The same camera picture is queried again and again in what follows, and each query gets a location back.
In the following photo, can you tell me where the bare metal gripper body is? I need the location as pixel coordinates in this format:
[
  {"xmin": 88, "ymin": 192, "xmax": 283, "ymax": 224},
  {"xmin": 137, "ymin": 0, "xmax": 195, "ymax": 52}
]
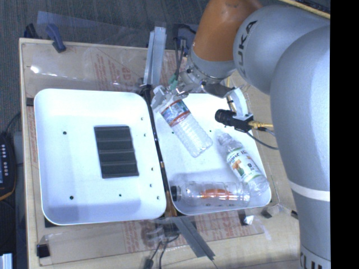
[{"xmin": 177, "ymin": 68, "xmax": 210, "ymax": 95}]

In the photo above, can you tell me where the clear bottle with red label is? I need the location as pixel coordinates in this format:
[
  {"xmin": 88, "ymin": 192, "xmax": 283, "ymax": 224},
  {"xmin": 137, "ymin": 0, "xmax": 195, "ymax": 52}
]
[{"xmin": 157, "ymin": 93, "xmax": 214, "ymax": 159}]

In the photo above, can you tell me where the black ribbed rectangular pad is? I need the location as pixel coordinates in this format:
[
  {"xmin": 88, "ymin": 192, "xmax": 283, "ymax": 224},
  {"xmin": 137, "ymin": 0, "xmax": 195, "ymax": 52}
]
[{"xmin": 93, "ymin": 125, "xmax": 140, "ymax": 179}]

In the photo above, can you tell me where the brown cardboard board red print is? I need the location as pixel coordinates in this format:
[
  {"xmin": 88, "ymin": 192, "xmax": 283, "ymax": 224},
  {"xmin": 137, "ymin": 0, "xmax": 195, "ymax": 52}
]
[{"xmin": 21, "ymin": 42, "xmax": 284, "ymax": 266}]

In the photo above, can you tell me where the white plastic tray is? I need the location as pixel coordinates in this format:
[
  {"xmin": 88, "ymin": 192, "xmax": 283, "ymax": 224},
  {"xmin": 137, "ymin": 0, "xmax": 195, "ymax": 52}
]
[
  {"xmin": 151, "ymin": 92, "xmax": 272, "ymax": 216},
  {"xmin": 33, "ymin": 87, "xmax": 167, "ymax": 226}
]

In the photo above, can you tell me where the clear bottle green orange label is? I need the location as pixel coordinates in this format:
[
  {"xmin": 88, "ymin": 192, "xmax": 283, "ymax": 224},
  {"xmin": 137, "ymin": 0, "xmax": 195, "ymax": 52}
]
[{"xmin": 215, "ymin": 132, "xmax": 270, "ymax": 198}]

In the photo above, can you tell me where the clear bottle with black cap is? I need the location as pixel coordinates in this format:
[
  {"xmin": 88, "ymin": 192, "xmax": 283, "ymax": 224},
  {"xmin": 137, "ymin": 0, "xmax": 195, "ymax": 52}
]
[{"xmin": 169, "ymin": 180, "xmax": 251, "ymax": 207}]

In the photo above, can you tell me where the black cylinder on white bracket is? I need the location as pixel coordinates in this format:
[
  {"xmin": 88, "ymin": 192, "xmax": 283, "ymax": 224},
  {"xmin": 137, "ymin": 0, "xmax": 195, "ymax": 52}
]
[{"xmin": 214, "ymin": 87, "xmax": 255, "ymax": 132}]

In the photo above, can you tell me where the black block with thin wires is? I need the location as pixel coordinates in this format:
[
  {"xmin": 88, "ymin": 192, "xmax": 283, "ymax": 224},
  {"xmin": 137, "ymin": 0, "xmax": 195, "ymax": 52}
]
[{"xmin": 157, "ymin": 219, "xmax": 181, "ymax": 237}]

